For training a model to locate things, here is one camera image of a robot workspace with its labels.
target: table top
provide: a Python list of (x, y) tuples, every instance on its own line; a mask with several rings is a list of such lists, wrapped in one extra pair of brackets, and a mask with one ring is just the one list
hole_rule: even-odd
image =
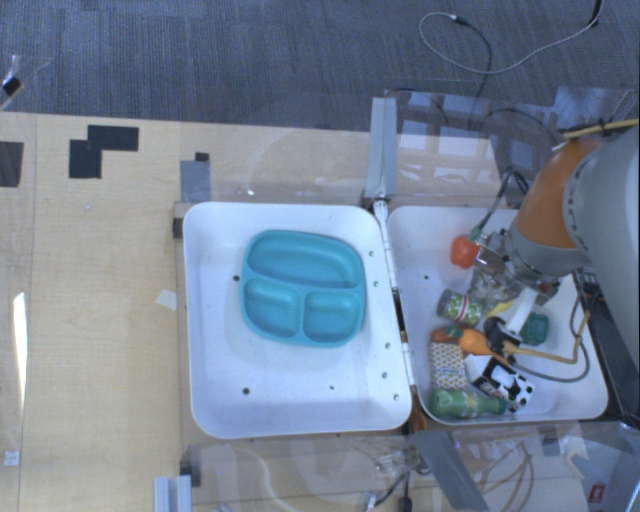
[[(70, 178), (70, 141), (88, 140), (96, 126), (137, 128), (137, 149), (103, 149), (100, 179)], [(4, 112), (2, 142), (23, 147), (19, 186), (0, 187), (0, 508), (151, 510), (154, 478), (177, 476), (189, 448), (173, 233), (175, 205), (184, 199), (181, 162), (208, 154), (215, 200), (358, 204), (369, 134)], [(491, 142), (401, 132), (398, 203), (487, 206), (500, 184)], [(21, 294), (28, 327), (22, 366)], [(476, 453), (500, 435), (502, 448)], [(462, 455), (474, 470), (486, 470), (503, 454), (526, 453), (552, 471), (537, 427), (494, 431), (493, 440), (481, 431), (469, 436), (460, 434), (467, 439)], [(582, 438), (576, 423), (557, 427), (556, 441), (576, 453), (585, 453)], [(250, 510), (327, 510), (328, 503), (331, 510), (356, 510), (367, 482), (380, 490), (390, 481), (375, 474), (372, 461), (393, 438), (365, 443), (375, 457), (363, 455), (361, 440), (323, 439), (209, 440), (203, 453), (228, 474), (208, 494), (200, 491), (194, 510), (254, 499), (260, 501)], [(553, 470), (547, 493), (583, 496), (573, 469)], [(255, 474), (263, 478), (243, 480)], [(347, 474), (357, 476), (336, 488)], [(413, 488), (424, 503), (448, 506), (432, 477)]]

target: teal object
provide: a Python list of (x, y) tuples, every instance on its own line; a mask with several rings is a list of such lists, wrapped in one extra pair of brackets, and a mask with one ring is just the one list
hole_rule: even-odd
[(242, 316), (257, 334), (308, 346), (336, 347), (362, 326), (362, 260), (344, 242), (298, 231), (264, 231), (245, 253)]
[(549, 318), (546, 315), (530, 313), (520, 330), (522, 342), (527, 345), (540, 345), (549, 335)]

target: tan tube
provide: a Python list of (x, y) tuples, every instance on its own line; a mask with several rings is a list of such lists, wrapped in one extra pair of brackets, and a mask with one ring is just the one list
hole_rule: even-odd
[(593, 139), (572, 140), (553, 154), (538, 173), (516, 215), (516, 227), (522, 236), (548, 247), (575, 247), (562, 218), (562, 194), (576, 165), (600, 144)]

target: white sticker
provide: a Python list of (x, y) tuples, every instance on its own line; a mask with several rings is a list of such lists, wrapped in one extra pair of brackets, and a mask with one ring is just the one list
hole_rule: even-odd
[(169, 308), (171, 311), (176, 311), (178, 309), (178, 295), (170, 290), (162, 290), (156, 299), (156, 303)]
[(20, 452), (18, 450), (5, 451), (4, 452), (4, 465), (5, 467), (19, 466), (20, 465)]

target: white plastic tray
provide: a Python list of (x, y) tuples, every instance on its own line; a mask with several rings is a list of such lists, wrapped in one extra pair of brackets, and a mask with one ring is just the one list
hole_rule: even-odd
[[(268, 340), (242, 319), (245, 250), (262, 231), (338, 238), (362, 259), (363, 326), (337, 348)], [(350, 206), (202, 203), (185, 217), (191, 405), (207, 434), (225, 439), (388, 430), (411, 394), (379, 226)]]
[[(411, 347), (414, 374), (425, 410), (430, 389), (428, 340), (431, 331), (448, 325), (436, 315), (436, 304), (445, 288), (465, 292), (471, 280), (471, 270), (462, 270), (449, 262), (449, 248), (453, 239), (469, 233), (484, 216), (477, 208), (444, 208), (406, 206), (395, 210), (389, 219), (389, 232), (396, 259), (397, 278), (401, 290), (407, 335)], [(516, 212), (498, 210), (485, 231), (508, 228)], [(539, 350), (571, 357), (573, 336), (569, 330), (569, 316), (576, 299), (572, 279), (564, 279), (558, 294), (543, 307), (550, 320), (547, 341)], [(576, 314), (576, 328), (582, 311)], [(505, 424), (509, 422), (557, 422), (595, 418), (604, 412), (607, 388), (593, 341), (585, 329), (584, 345), (589, 354), (591, 369), (587, 376), (574, 383), (557, 383), (523, 375), (535, 385), (528, 405), (516, 413), (502, 416), (484, 415), (474, 420), (438, 420), (451, 425)], [(579, 375), (584, 368), (580, 352), (578, 363), (566, 365), (531, 356), (518, 356), (518, 362), (534, 371), (558, 377)]]

